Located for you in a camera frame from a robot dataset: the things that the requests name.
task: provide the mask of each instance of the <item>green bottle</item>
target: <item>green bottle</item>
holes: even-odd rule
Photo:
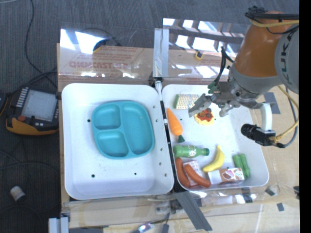
[[[181,145],[176,145],[173,147],[173,152],[174,152],[174,157],[178,158],[178,157],[196,157],[198,155],[209,155],[209,149],[204,148],[198,148],[196,146],[193,145],[185,145],[185,146],[181,146]]]

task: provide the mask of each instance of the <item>yellow banana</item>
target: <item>yellow banana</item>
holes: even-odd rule
[[[204,166],[202,168],[202,170],[205,173],[207,173],[207,172],[211,172],[211,171],[220,169],[222,167],[222,165],[224,164],[224,161],[225,161],[225,154],[224,154],[224,152],[222,152],[220,146],[218,145],[215,159],[211,163]]]

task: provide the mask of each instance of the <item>blue plate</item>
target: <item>blue plate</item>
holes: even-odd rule
[[[129,100],[104,103],[92,114],[95,142],[110,159],[143,156],[155,145],[149,114],[141,104]]]

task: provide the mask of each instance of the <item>toy sausage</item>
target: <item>toy sausage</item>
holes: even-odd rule
[[[177,170],[177,176],[179,179],[179,182],[184,186],[184,187],[190,187],[190,181],[186,177],[184,173],[184,168],[183,168],[183,161],[181,158],[176,158],[175,159],[175,164],[176,164],[176,170]]]
[[[206,188],[210,187],[210,181],[198,175],[190,165],[186,164],[184,169],[185,172],[189,175],[189,177],[193,179],[193,181],[195,181],[197,184],[204,186]]]

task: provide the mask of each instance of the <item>orange carrot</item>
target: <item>orange carrot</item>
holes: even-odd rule
[[[174,113],[170,110],[170,108],[167,108],[167,118],[169,120],[169,126],[172,131],[172,133],[176,136],[178,136],[178,142],[184,142],[185,139],[181,135],[183,132],[183,128],[178,121],[177,117],[174,115]]]

